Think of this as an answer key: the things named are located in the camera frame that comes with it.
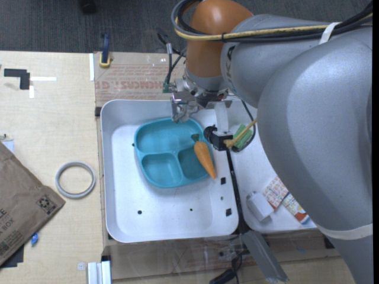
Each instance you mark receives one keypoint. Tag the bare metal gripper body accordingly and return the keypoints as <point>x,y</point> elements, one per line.
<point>189,92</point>

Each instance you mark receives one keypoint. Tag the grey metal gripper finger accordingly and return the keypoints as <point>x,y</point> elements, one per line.
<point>191,109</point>
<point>178,111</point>

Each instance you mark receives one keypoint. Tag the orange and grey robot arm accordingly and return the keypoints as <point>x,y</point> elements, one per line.
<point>311,105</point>

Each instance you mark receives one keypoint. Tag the blue divided plate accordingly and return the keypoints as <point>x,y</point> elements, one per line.
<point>160,146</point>

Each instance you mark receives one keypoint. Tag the orange carrot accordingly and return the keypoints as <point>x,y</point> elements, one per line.
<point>204,157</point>

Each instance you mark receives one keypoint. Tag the brown cardboard board red print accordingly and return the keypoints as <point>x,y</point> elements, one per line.
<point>133,78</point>

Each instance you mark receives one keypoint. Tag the green ridged toy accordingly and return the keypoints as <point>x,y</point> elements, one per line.
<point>244,135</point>

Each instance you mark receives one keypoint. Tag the thin black rod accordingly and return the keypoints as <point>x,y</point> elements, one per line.
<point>235,185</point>

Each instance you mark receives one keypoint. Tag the white plastic tray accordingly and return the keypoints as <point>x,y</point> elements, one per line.
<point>254,173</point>
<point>165,214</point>

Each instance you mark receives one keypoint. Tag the orange and white packet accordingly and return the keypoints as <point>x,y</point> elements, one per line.
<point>275,192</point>

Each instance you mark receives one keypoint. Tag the white plastic bottle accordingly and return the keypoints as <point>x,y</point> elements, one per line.
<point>260,206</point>

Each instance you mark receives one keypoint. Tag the white and orange carton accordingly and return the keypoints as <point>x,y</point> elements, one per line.
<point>294,207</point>

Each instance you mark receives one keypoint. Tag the brown paper bag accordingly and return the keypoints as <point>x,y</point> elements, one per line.
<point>20,203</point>

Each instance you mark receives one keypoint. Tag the black cylinder on white bracket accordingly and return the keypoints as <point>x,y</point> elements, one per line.
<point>220,135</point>

